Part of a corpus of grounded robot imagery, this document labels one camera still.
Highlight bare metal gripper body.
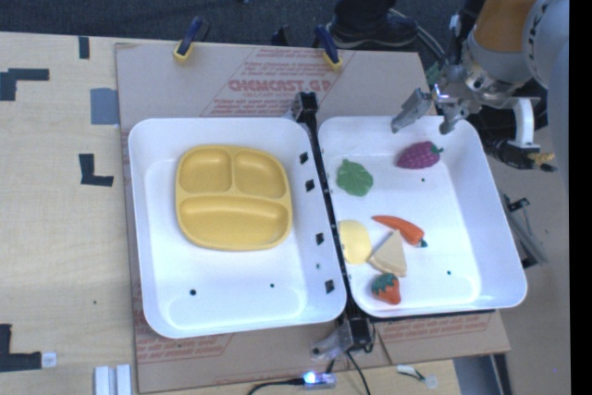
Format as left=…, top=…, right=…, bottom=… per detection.
left=432, top=59, right=526, bottom=114

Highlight purple grapes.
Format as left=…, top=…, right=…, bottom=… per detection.
left=395, top=140, right=445, bottom=170

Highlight white plastic tray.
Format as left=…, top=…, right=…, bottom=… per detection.
left=128, top=117, right=349, bottom=339
left=317, top=115, right=529, bottom=319

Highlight green lettuce leaf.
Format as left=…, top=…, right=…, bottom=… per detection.
left=335, top=158, right=375, bottom=198

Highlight orange carrot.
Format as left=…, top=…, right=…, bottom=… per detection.
left=370, top=214, right=429, bottom=250

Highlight thin black rod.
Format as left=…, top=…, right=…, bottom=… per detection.
left=305, top=117, right=358, bottom=321

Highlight yellow lemon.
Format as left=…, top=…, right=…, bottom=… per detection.
left=337, top=219, right=373, bottom=266

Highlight tan triangular sandwich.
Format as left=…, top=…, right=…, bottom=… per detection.
left=366, top=228, right=409, bottom=279

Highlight brown cardboard board, red print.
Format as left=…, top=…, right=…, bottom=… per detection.
left=114, top=42, right=512, bottom=395

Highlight red strawberry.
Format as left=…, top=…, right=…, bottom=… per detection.
left=370, top=272, right=402, bottom=306

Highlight yellow divided plate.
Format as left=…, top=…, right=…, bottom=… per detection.
left=174, top=144, right=294, bottom=253

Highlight black cylinder on white bracket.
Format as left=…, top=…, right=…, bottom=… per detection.
left=483, top=98, right=559, bottom=173

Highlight black block with thin wires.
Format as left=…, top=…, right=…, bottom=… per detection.
left=290, top=91, right=321, bottom=124
left=344, top=315, right=376, bottom=352

